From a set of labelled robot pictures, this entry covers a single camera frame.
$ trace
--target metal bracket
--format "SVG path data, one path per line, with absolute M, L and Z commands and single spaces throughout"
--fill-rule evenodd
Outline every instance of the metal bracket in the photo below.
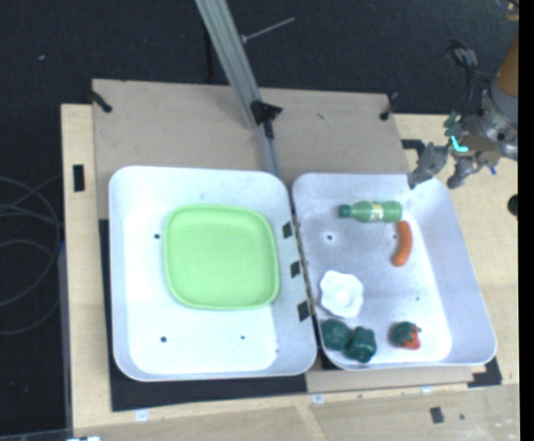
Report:
M 269 139 L 275 139 L 275 132 L 273 131 L 271 121 L 281 113 L 283 108 L 269 105 L 268 103 L 257 99 L 250 104 L 250 109 L 255 117 L 256 125 L 262 124 L 265 129 L 265 135 Z

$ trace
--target black carpet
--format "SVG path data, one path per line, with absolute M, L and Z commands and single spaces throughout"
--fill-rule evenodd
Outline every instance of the black carpet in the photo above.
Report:
M 294 18 L 247 42 L 259 86 L 397 93 L 397 112 L 460 108 L 464 72 L 446 55 L 450 41 L 494 74 L 518 30 L 494 0 L 228 2 L 246 36 Z M 84 102 L 93 78 L 226 84 L 219 66 L 208 71 L 193 0 L 0 0 L 0 176 L 28 187 L 51 179 L 40 192 L 58 221 L 60 106 Z M 0 179 L 0 204 L 25 191 Z M 35 195 L 0 210 L 0 301 L 31 288 L 0 306 L 0 435 L 62 428 L 57 226 Z

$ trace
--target wooden table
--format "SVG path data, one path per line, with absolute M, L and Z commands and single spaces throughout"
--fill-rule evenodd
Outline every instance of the wooden table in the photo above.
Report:
M 133 84 L 134 93 L 142 94 L 142 100 L 132 100 L 136 103 L 134 106 L 150 101 L 150 96 L 163 96 L 170 108 L 164 113 L 177 110 L 179 121 L 185 126 L 204 125 L 204 119 L 210 119 L 216 131 L 224 127 L 226 139 L 232 125 L 240 130 L 242 136 L 248 135 L 244 126 L 239 125 L 238 107 L 229 87 L 95 81 L 94 88 L 109 94 L 117 84 Z M 286 151 L 285 148 L 279 152 L 281 170 L 290 172 L 289 177 L 284 178 L 286 183 L 303 170 L 317 168 L 318 162 L 325 158 L 326 140 L 322 136 L 330 135 L 331 139 L 337 140 L 338 132 L 352 129 L 351 125 L 378 123 L 378 114 L 386 103 L 382 95 L 278 89 L 262 92 L 265 101 L 284 107 L 283 114 L 275 123 L 276 138 L 290 136 L 289 130 L 287 134 L 281 132 L 285 130 L 286 123 L 293 120 L 291 124 L 297 130 L 289 142 L 293 143 L 293 139 L 305 141 L 302 147 L 304 153 L 298 155 L 297 149 Z M 183 108 L 184 99 L 188 100 L 190 111 Z M 205 103 L 198 105 L 200 99 Z M 144 109 L 140 114 L 135 113 L 133 106 L 122 111 L 118 103 L 114 107 L 116 116 L 136 125 L 146 117 L 155 122 L 150 119 L 148 111 Z M 301 125 L 306 118 L 305 113 L 313 113 L 314 119 L 305 120 Z M 95 126 L 100 115 L 97 105 L 62 105 L 71 387 L 76 435 L 109 435 L 112 439 L 136 439 L 146 435 L 149 436 L 147 439 L 183 440 L 198 439 L 207 433 L 211 433 L 212 439 L 519 437 L 517 219 L 506 209 L 509 198 L 517 193 L 517 164 L 506 159 L 498 165 L 497 175 L 481 172 L 469 177 L 464 187 L 450 191 L 497 336 L 496 360 L 503 378 L 501 385 L 476 389 L 468 387 L 465 371 L 470 371 L 472 376 L 481 375 L 485 367 L 464 368 L 460 377 L 438 372 L 432 377 L 425 374 L 415 380 L 404 379 L 404 374 L 396 372 L 394 376 L 386 374 L 380 383 L 368 381 L 364 386 L 366 389 L 361 390 L 346 390 L 343 381 L 338 379 L 324 384 L 329 387 L 330 383 L 337 383 L 337 390 L 113 412 L 97 222 L 106 210 L 101 205 L 106 198 L 107 181 L 106 173 L 102 171 L 105 168 L 112 171 L 116 165 L 108 159 L 100 162 L 97 158 L 101 143 L 97 144 L 99 134 Z M 374 155 L 361 155 L 362 150 L 379 152 L 390 145 L 388 151 L 397 160 L 392 162 L 394 170 L 387 173 L 410 171 L 415 167 L 415 152 L 400 150 L 395 153 L 395 143 L 399 143 L 400 139 L 420 139 L 443 144 L 442 122 L 445 117 L 391 115 L 390 124 L 382 133 L 383 145 L 363 147 L 353 142 L 354 148 L 359 149 L 356 157 L 368 159 L 362 161 L 365 163 L 371 162 L 371 159 L 374 161 Z M 312 127 L 314 120 L 320 121 L 319 128 Z M 322 130 L 321 135 L 306 139 L 303 130 L 310 129 Z M 342 150 L 342 145 L 346 145 L 331 142 L 327 143 L 327 147 L 332 149 Z M 355 155 L 354 149 L 345 155 Z M 307 159 L 307 163 L 302 164 L 301 158 Z M 347 164 L 350 164 L 349 158 L 340 158 L 338 162 L 326 163 L 323 168 L 343 171 Z M 84 173 L 85 183 L 77 188 L 74 176 L 78 165 Z M 372 173 L 370 165 L 352 165 L 360 171 Z M 452 167 L 450 160 L 438 179 L 446 183 Z M 249 168 L 259 169 L 260 165 L 249 165 Z

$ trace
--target black cable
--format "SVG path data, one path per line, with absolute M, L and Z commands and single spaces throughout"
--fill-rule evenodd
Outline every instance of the black cable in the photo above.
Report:
M 32 246 L 34 248 L 38 248 L 43 253 L 45 253 L 48 257 L 48 263 L 47 265 L 42 269 L 42 272 L 36 278 L 27 288 L 23 289 L 21 292 L 16 294 L 13 298 L 9 298 L 6 300 L 0 301 L 0 308 L 5 307 L 11 304 L 16 303 L 17 301 L 21 300 L 22 298 L 26 297 L 30 292 L 35 290 L 40 283 L 43 281 L 43 279 L 48 275 L 48 273 L 52 270 L 52 267 L 55 264 L 55 261 L 58 257 L 59 251 L 60 251 L 60 242 L 61 242 L 61 228 L 62 223 L 58 219 L 58 216 L 56 215 L 56 212 L 54 211 L 54 207 L 51 205 L 50 201 L 48 201 L 42 194 L 39 192 L 42 188 L 53 182 L 54 180 L 61 178 L 61 175 L 55 175 L 51 178 L 48 178 L 46 181 L 39 184 L 37 187 L 29 187 L 25 185 L 24 183 L 21 183 L 17 180 L 13 180 L 11 178 L 0 176 L 0 182 L 6 183 L 9 185 L 14 185 L 16 187 L 21 187 L 26 190 L 26 193 L 17 198 L 16 200 L 10 202 L 10 203 L 0 203 L 0 219 L 4 219 L 7 217 L 32 217 L 34 219 L 37 219 L 39 221 L 42 221 L 44 223 L 49 224 L 50 226 L 54 227 L 55 231 L 55 237 L 54 237 L 54 245 L 52 248 L 47 248 L 41 243 L 27 240 L 27 239 L 12 239 L 7 240 L 5 242 L 0 243 L 0 250 L 7 246 L 11 246 L 14 244 L 22 244 L 27 246 Z M 32 211 L 28 208 L 23 208 L 19 206 L 20 203 L 25 201 L 26 199 L 35 196 L 41 204 L 48 210 L 48 215 L 40 214 L 37 212 Z M 59 307 L 59 302 L 56 301 L 55 305 L 51 306 L 49 310 L 40 317 L 36 322 L 32 323 L 31 325 L 22 327 L 22 328 L 16 328 L 11 330 L 0 330 L 1 335 L 17 335 L 22 334 L 24 332 L 28 332 L 30 330 L 33 330 L 40 325 L 42 325 L 44 322 L 50 318 L 55 311 Z
M 495 6 L 511 21 L 518 21 L 520 16 L 519 0 L 495 0 Z
M 456 66 L 465 71 L 465 90 L 460 102 L 460 121 L 463 121 L 471 110 L 476 81 L 489 83 L 491 77 L 477 69 L 479 63 L 475 51 L 467 48 L 459 40 L 452 40 L 450 42 L 447 47 L 447 55 Z

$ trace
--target toy vegetable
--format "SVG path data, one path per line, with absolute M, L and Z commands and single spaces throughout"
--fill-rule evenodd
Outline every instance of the toy vegetable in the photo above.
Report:
M 350 340 L 352 331 L 344 322 L 328 319 L 321 325 L 324 346 L 328 349 L 342 351 Z
M 390 330 L 389 339 L 391 342 L 407 349 L 418 349 L 421 346 L 419 334 L 422 329 L 415 323 L 396 323 Z
M 397 235 L 399 237 L 399 247 L 392 258 L 392 262 L 396 266 L 403 266 L 410 257 L 413 245 L 412 229 L 407 220 L 397 222 Z
M 372 330 L 357 327 L 348 343 L 345 355 L 361 363 L 368 363 L 377 352 L 375 333 Z

